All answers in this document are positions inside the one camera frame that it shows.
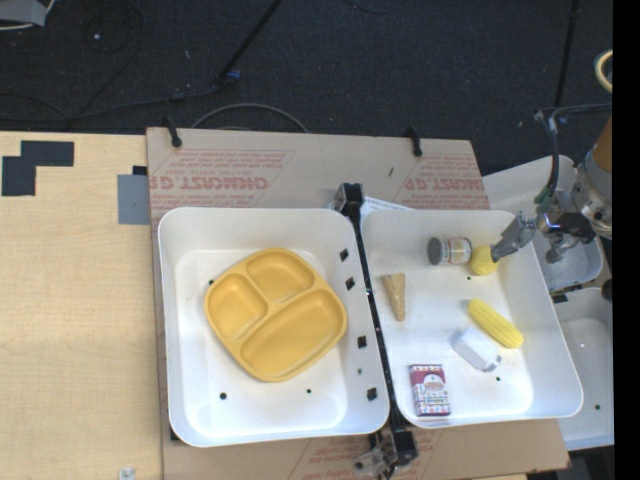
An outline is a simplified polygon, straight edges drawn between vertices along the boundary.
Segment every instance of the can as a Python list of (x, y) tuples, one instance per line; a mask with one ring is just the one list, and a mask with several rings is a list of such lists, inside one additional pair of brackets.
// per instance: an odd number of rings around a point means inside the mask
[(471, 241), (468, 238), (432, 238), (427, 245), (427, 256), (432, 265), (464, 265), (471, 259)]

